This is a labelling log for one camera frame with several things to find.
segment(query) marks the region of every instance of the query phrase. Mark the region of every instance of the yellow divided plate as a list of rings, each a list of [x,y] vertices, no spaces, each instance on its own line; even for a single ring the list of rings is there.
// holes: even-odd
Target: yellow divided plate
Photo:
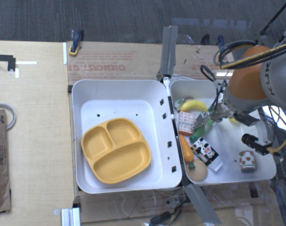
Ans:
[[[112,119],[89,129],[82,137],[81,146],[95,176],[107,184],[127,180],[151,162],[144,136],[126,118]]]

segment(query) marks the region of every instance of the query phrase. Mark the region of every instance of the tin can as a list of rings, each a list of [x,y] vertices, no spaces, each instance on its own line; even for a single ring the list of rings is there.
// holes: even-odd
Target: tin can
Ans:
[[[241,172],[249,173],[256,170],[256,163],[254,152],[242,151],[239,153],[240,169]]]

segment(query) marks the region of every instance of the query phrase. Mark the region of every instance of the orange carrot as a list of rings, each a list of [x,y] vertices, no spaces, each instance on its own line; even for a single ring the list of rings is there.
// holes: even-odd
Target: orange carrot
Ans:
[[[182,134],[180,134],[180,145],[182,148],[182,154],[184,156],[185,162],[193,161],[193,158],[194,158],[193,151],[191,147],[189,146],[189,143],[187,142],[187,140],[184,138]]]

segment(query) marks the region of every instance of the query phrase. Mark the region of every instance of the toy banana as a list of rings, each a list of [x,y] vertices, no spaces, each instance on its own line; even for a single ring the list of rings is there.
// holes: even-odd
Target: toy banana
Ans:
[[[184,102],[180,106],[180,111],[184,111],[184,112],[189,111],[189,110],[194,110],[194,109],[204,111],[204,112],[208,111],[206,104],[200,100],[189,100],[189,101]]]

